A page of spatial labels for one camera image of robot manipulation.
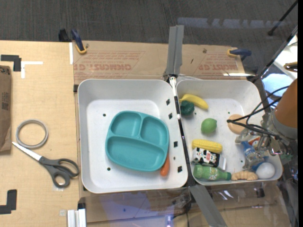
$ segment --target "scissor blade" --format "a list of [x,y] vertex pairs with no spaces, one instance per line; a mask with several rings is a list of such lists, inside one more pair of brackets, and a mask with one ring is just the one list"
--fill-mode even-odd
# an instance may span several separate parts
[[33,152],[33,151],[31,151],[31,150],[29,150],[29,149],[27,149],[27,148],[25,148],[25,147],[17,144],[15,142],[12,142],[12,144],[14,146],[16,146],[17,148],[19,148],[20,150],[22,150],[24,153],[27,153],[30,157],[34,158],[37,161],[39,161],[40,158],[42,157],[41,155],[38,155],[37,153],[35,153],[35,152]]

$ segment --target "brown paper bag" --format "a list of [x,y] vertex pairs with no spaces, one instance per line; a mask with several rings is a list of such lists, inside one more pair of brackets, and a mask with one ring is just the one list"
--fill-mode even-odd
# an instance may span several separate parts
[[0,66],[0,151],[11,147],[11,71]]

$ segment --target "blue clamp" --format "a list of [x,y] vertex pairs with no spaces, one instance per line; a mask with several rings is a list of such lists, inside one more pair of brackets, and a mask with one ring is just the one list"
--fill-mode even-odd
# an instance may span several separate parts
[[251,51],[246,50],[246,49],[236,49],[236,50],[227,50],[227,55],[230,57],[236,57],[237,55],[241,56],[241,60],[243,61],[246,56],[251,55]]
[[77,30],[72,29],[71,30],[71,36],[72,39],[75,40],[76,42],[76,49],[80,54],[85,54],[86,53],[86,48],[83,46],[82,40],[77,32]]

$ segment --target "blue object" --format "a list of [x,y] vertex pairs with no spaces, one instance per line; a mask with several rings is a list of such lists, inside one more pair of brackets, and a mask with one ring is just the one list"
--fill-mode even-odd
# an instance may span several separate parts
[[244,147],[244,155],[245,157],[248,157],[251,153],[255,152],[255,149],[253,146],[251,146],[247,141],[242,141],[241,144]]
[[261,164],[263,164],[263,163],[264,163],[264,161],[259,162],[258,164],[252,166],[251,169],[255,172],[255,171],[257,170],[257,168],[258,168]]
[[71,30],[71,36],[72,36],[73,40],[75,40],[79,50],[84,51],[85,49],[84,49],[82,40],[81,40],[80,35],[78,34],[77,30],[72,29]]
[[229,53],[230,53],[230,54],[233,54],[233,55],[240,55],[242,61],[243,61],[247,56],[251,56],[251,51],[246,50],[246,49],[236,49],[236,50],[229,51]]
[[137,171],[160,169],[169,147],[169,130],[160,119],[136,111],[122,111],[112,120],[106,155],[116,164]]

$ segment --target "teal divided plate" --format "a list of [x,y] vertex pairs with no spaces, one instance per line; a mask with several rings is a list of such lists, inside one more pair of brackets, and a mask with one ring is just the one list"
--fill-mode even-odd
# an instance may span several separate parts
[[164,164],[169,131],[160,119],[136,111],[122,111],[112,120],[105,143],[106,155],[118,165],[156,171]]

